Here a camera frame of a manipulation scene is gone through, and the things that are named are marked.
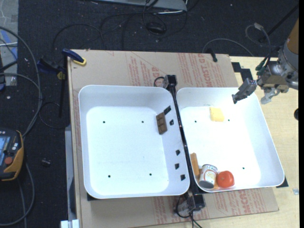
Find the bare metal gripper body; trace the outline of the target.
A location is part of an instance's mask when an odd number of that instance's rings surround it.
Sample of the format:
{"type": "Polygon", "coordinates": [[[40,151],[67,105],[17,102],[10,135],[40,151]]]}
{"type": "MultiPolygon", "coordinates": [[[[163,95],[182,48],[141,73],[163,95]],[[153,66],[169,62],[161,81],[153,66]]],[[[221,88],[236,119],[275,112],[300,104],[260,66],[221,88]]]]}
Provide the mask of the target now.
{"type": "Polygon", "coordinates": [[[281,76],[279,65],[276,62],[269,62],[257,71],[257,84],[265,94],[287,93],[289,86],[286,79],[281,76]]]}

